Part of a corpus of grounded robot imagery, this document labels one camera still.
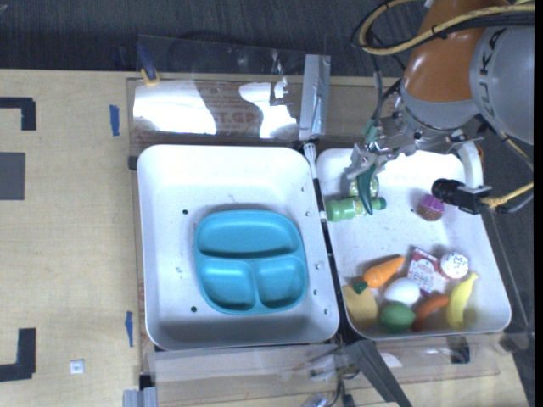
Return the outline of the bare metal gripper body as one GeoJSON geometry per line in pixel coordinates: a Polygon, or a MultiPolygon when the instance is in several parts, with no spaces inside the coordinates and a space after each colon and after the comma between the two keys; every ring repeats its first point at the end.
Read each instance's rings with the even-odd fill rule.
{"type": "Polygon", "coordinates": [[[365,126],[365,147],[377,156],[411,155],[423,138],[423,129],[403,114],[370,119],[365,126]]]}

